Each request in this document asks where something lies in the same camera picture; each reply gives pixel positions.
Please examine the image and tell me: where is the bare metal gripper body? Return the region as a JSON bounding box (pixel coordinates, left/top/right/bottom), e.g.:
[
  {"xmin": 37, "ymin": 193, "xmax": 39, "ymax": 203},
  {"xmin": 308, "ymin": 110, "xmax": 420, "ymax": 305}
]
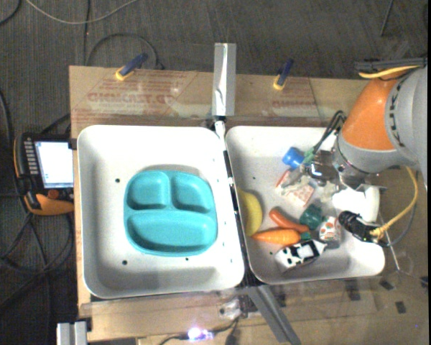
[{"xmin": 307, "ymin": 149, "xmax": 346, "ymax": 189}]

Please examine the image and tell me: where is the white and red packet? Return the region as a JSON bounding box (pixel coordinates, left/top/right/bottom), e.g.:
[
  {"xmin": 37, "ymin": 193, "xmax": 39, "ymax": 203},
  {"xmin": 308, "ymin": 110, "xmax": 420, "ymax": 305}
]
[{"xmin": 274, "ymin": 170, "xmax": 316, "ymax": 208}]

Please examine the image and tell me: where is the white plastic tray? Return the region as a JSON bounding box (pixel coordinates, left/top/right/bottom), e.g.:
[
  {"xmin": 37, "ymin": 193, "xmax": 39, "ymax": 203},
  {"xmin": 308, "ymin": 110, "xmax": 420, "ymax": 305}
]
[
  {"xmin": 76, "ymin": 124, "xmax": 246, "ymax": 300},
  {"xmin": 225, "ymin": 125, "xmax": 386, "ymax": 286}
]

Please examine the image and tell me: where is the orange sausage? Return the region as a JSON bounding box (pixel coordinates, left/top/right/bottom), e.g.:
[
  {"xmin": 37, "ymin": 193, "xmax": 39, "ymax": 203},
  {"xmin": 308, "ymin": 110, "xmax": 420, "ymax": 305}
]
[{"xmin": 269, "ymin": 208, "xmax": 310, "ymax": 234}]

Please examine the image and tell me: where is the green broccoli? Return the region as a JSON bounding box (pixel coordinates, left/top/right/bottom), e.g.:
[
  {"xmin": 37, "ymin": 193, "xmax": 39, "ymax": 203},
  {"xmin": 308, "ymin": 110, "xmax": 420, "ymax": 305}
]
[{"xmin": 299, "ymin": 203, "xmax": 323, "ymax": 230}]

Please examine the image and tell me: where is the yellow banana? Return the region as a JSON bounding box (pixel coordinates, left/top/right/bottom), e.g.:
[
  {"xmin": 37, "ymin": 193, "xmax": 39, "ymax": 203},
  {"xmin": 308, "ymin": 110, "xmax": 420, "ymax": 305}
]
[{"xmin": 236, "ymin": 188, "xmax": 264, "ymax": 238}]

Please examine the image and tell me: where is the orange carrot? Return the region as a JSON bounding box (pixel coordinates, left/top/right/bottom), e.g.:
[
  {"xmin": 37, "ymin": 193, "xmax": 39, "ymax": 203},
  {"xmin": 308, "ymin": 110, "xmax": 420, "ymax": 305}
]
[{"xmin": 251, "ymin": 228, "xmax": 312, "ymax": 246}]

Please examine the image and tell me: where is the white can red print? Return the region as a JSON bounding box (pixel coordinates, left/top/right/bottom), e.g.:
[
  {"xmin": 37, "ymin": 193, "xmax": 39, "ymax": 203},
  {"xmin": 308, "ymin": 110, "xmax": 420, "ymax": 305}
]
[{"xmin": 318, "ymin": 215, "xmax": 343, "ymax": 244}]

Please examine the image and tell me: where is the blue divided plate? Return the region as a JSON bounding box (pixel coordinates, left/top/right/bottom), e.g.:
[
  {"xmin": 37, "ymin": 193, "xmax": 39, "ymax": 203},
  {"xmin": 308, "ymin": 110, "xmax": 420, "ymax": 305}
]
[{"xmin": 123, "ymin": 169, "xmax": 218, "ymax": 258}]

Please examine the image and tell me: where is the brown cardboard board red print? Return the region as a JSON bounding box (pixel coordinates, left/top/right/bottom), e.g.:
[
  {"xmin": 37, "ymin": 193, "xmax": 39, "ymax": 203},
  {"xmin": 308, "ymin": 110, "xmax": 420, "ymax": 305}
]
[{"xmin": 68, "ymin": 65, "xmax": 429, "ymax": 343}]

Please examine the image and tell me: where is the black cylinder on white bracket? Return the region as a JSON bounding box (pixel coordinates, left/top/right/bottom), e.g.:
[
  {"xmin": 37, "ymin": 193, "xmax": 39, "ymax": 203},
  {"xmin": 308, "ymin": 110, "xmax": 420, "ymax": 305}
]
[{"xmin": 330, "ymin": 184, "xmax": 382, "ymax": 244}]

